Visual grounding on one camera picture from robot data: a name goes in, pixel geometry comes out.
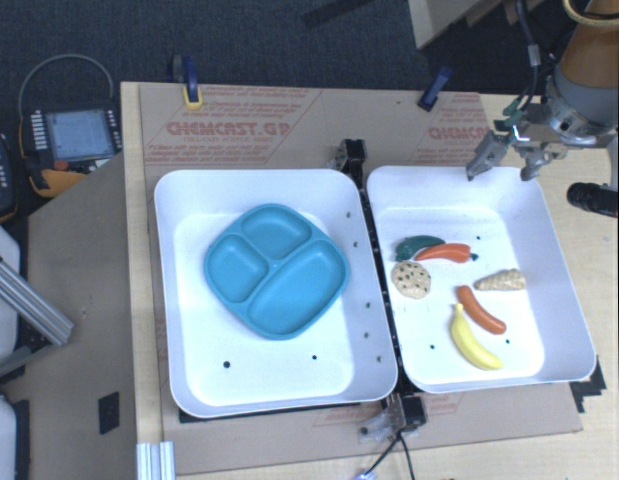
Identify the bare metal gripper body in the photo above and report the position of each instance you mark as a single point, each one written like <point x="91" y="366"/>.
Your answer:
<point x="549" y="130"/>

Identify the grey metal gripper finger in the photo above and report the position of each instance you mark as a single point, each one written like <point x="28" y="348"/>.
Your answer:
<point x="486" y="155"/>
<point x="535" y="165"/>

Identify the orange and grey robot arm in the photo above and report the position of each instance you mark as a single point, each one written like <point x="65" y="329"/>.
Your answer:
<point x="589" y="43"/>

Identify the white plastic tray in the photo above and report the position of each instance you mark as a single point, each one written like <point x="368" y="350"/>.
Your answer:
<point x="554" y="268"/>
<point x="269" y="373"/>

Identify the orange carrot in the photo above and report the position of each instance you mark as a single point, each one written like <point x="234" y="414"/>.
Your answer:
<point x="446" y="252"/>

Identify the green toy pepper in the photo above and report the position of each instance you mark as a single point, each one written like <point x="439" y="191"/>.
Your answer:
<point x="410" y="246"/>

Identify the beige toy bread cone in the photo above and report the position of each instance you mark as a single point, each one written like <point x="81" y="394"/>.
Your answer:
<point x="504" y="281"/>

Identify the beige biscuit with dark chips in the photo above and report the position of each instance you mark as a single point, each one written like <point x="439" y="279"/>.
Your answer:
<point x="411" y="280"/>

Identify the orange sausage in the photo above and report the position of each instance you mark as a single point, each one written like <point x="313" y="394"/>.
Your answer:
<point x="481" y="312"/>

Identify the thin black and white rod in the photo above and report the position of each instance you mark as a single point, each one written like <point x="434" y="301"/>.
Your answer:
<point x="380" y="278"/>

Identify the yellow banana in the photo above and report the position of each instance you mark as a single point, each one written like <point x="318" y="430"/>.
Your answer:
<point x="471" y="345"/>

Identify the blue divided plate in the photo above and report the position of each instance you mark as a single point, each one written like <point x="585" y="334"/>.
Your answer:
<point x="294" y="293"/>

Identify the brown cardboard board red print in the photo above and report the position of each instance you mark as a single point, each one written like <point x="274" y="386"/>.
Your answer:
<point x="269" y="433"/>

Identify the black cylinder on white bracket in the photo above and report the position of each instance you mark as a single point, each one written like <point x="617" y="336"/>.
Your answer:
<point x="591" y="198"/>

